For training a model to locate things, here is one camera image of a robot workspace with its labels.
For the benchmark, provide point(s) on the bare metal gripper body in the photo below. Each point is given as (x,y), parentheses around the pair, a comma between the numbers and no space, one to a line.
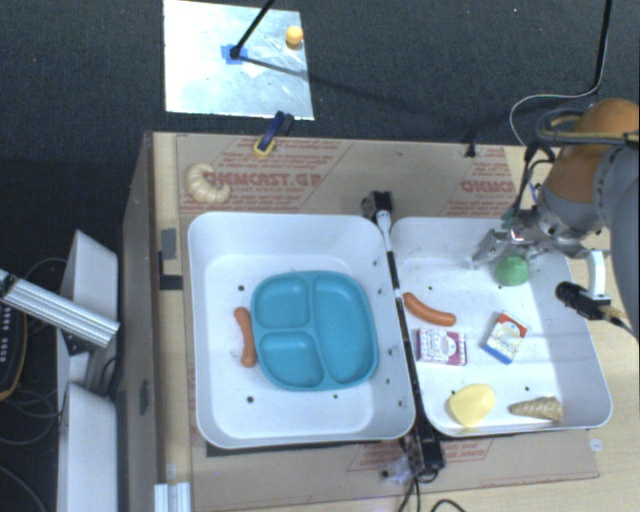
(545,235)

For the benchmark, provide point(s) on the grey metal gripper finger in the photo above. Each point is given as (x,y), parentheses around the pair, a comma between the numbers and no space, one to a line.
(532,253)
(487,252)

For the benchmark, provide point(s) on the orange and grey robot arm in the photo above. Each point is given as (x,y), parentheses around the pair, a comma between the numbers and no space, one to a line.
(580,175)

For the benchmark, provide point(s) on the green bowl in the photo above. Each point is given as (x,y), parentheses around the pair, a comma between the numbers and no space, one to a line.
(512,272)

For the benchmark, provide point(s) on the orange sausage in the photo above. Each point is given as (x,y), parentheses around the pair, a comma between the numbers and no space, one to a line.
(430,311)
(246,340)

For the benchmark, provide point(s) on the white, blue and orange carton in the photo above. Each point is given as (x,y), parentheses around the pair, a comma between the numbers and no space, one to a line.
(505,337)

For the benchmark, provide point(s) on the thin black and white rod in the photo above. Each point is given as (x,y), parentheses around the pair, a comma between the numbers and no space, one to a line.
(400,300)

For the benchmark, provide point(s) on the pink and white carton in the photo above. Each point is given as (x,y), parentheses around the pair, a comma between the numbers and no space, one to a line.
(442,347)

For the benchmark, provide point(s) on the white plastic tray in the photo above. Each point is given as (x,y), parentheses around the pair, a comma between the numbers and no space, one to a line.
(550,370)
(300,415)

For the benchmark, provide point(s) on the brown cardboard board, red print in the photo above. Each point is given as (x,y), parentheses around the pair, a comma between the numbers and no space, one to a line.
(400,170)

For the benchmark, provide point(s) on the pale yellow potato chip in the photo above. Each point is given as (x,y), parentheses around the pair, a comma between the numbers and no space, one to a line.
(471,405)

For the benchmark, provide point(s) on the tan ice cream cone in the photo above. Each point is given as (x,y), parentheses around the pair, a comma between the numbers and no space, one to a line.
(540,408)

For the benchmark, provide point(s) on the blue divided plate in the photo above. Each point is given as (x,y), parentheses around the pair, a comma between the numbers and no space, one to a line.
(340,325)

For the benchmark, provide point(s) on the yellow cap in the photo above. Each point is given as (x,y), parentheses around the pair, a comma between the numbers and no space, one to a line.
(294,36)

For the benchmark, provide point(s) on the cream croissant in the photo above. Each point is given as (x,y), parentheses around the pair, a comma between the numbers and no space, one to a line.
(200,186)

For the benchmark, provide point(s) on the black cylinder on white bracket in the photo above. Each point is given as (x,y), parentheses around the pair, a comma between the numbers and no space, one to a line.
(580,297)

